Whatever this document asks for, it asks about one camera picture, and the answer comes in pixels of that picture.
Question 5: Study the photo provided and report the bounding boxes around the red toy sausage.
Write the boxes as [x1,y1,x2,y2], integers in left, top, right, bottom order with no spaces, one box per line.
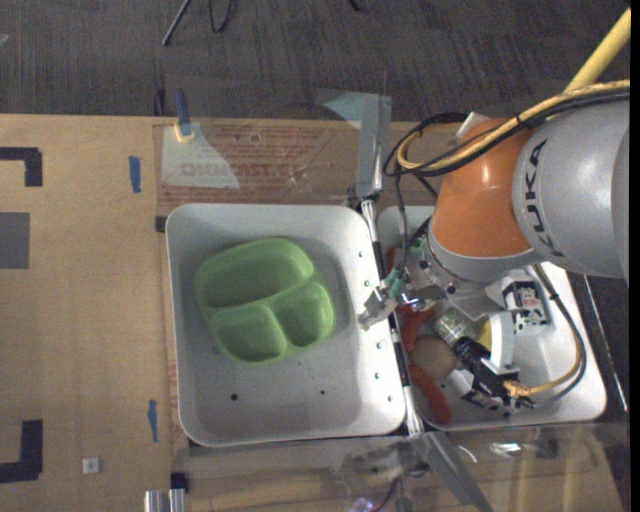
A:
[396,304,436,353]

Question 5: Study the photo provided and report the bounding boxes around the thin black and white rod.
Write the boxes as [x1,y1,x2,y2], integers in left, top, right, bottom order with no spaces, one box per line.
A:
[360,198,425,437]

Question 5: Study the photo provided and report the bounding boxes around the green small can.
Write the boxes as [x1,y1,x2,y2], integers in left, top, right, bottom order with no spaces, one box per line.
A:
[431,306,477,346]

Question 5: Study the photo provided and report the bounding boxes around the orange-red toy carrot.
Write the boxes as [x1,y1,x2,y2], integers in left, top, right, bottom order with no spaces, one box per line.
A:
[406,361,452,426]

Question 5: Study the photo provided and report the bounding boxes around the green divided plate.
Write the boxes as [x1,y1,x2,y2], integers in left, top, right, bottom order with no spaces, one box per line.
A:
[193,236,337,366]

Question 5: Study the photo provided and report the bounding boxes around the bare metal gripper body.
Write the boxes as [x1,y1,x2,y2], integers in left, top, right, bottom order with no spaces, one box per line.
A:
[397,248,459,304]

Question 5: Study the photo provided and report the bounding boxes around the brown round toy kiwi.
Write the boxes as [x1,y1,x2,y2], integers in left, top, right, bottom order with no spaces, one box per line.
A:
[411,334,459,382]

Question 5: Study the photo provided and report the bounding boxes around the black cylinder on white bracket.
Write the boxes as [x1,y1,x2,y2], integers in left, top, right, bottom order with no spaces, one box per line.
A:
[448,311,524,414]

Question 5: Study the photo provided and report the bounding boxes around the white plastic tray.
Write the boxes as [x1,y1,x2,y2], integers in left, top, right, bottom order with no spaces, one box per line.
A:
[375,204,609,433]
[164,203,408,448]

